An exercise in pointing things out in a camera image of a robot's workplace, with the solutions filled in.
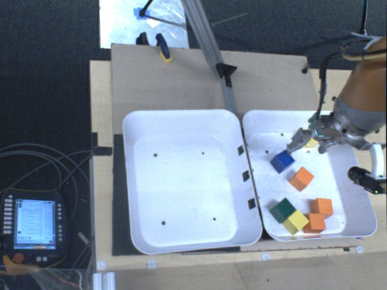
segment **emergency stop button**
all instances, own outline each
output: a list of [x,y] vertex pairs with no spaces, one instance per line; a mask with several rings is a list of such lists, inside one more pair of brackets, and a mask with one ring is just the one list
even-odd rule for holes
[[12,262],[15,264],[21,264],[24,261],[24,259],[25,257],[22,253],[16,253],[12,258]]

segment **black bracket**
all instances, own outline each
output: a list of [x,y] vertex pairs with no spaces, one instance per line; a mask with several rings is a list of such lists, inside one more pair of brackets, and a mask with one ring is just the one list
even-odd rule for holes
[[225,63],[219,62],[216,64],[216,70],[218,71],[219,77],[226,80],[226,86],[232,87],[231,75],[236,71],[237,67],[232,65],[226,65]]

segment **black carpet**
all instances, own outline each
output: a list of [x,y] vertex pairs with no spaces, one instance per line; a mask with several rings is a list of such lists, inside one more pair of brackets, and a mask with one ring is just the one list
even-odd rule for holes
[[[203,4],[212,22],[248,13],[214,27],[222,50],[305,55],[317,68],[324,55],[337,49],[320,36],[357,31],[363,0],[203,0]],[[386,5],[387,0],[369,0],[369,34],[386,34]],[[99,0],[0,0],[0,15],[0,147],[29,142],[65,153],[90,149],[88,65],[92,59],[110,59],[110,50],[99,48]],[[197,47],[192,33],[189,43]],[[353,64],[337,60],[330,67]],[[0,160],[0,189],[30,169],[29,162]],[[91,236],[86,183],[81,183],[80,192],[83,200],[63,268],[73,266],[84,246],[76,233]]]

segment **empty white tray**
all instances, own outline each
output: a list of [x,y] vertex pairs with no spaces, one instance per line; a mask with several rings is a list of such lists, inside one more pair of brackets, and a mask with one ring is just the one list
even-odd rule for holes
[[[295,162],[278,174],[270,160],[286,149],[291,137],[303,127],[313,111],[250,111],[243,117],[243,129],[253,169],[262,219],[268,234],[281,241],[325,237],[359,237],[372,235],[377,226],[368,193],[348,178],[350,167],[357,166],[354,149],[349,145],[332,146],[325,154],[302,148],[291,155]],[[304,166],[314,175],[310,185],[299,192],[288,180]],[[287,198],[302,213],[310,213],[310,202],[329,198],[334,214],[325,220],[327,229],[320,235],[302,230],[292,236],[270,213],[270,209]]]
[[255,243],[262,224],[241,125],[225,110],[123,121],[131,236],[145,254]]

